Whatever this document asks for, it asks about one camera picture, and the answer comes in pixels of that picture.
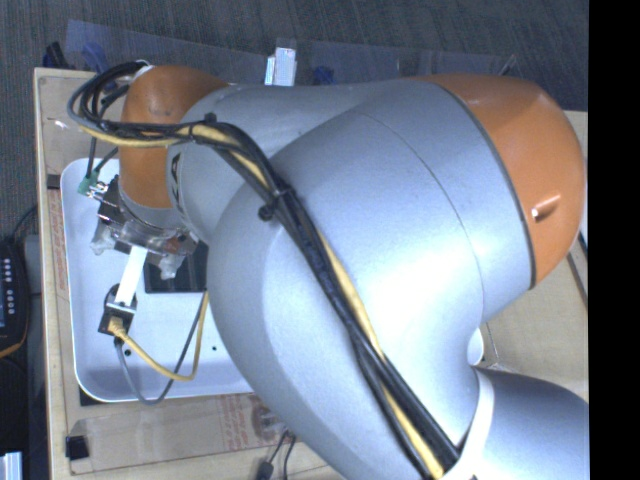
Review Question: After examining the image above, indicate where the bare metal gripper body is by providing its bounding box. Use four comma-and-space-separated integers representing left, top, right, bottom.
96, 174, 200, 259

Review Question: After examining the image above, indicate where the black square box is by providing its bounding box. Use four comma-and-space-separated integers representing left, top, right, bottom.
143, 240, 210, 295

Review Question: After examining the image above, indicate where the white plastic tray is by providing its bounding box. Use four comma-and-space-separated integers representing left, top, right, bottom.
59, 157, 257, 404
466, 324, 487, 368

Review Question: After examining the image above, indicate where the black cylinder on white bracket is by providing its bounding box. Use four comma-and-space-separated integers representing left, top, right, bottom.
97, 246, 149, 337

